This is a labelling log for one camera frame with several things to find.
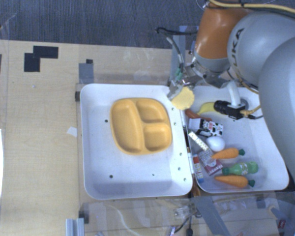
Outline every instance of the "gray carpet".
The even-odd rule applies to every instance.
[[[295,8],[295,0],[275,3]],[[157,48],[170,45],[154,28],[196,26],[202,16],[195,0],[0,0],[5,12],[17,13],[13,40]]]

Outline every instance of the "toy bottle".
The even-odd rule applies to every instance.
[[[222,173],[223,175],[227,176],[229,174],[234,175],[246,175],[246,174],[253,174],[258,171],[259,167],[256,162],[249,162],[249,163],[236,163],[230,168],[223,168]]]

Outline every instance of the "table surface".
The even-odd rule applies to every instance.
[[[34,45],[57,46],[59,57],[41,59],[40,72],[24,72],[24,53],[32,53]],[[65,220],[78,217],[83,195],[79,193],[78,139],[67,132],[77,128],[79,63],[93,60],[95,82],[162,84],[169,76],[171,50],[10,41],[8,53],[0,236],[65,235]],[[265,228],[264,223],[269,233],[277,232],[273,221],[258,223]],[[207,231],[205,224],[196,227]],[[141,228],[134,235],[164,235],[167,229]]]

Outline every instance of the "egg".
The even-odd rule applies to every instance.
[[[219,136],[211,136],[207,138],[206,144],[210,147],[212,151],[218,152],[224,149],[225,141],[222,137]]]

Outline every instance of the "orange carrot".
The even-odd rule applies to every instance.
[[[255,185],[254,180],[249,180],[244,176],[216,176],[215,180],[236,186],[238,188],[244,188],[248,184],[253,187]]]
[[[243,149],[238,150],[237,148],[230,147],[224,150],[221,150],[212,156],[213,159],[229,159],[235,158],[238,155],[245,155],[245,151]]]

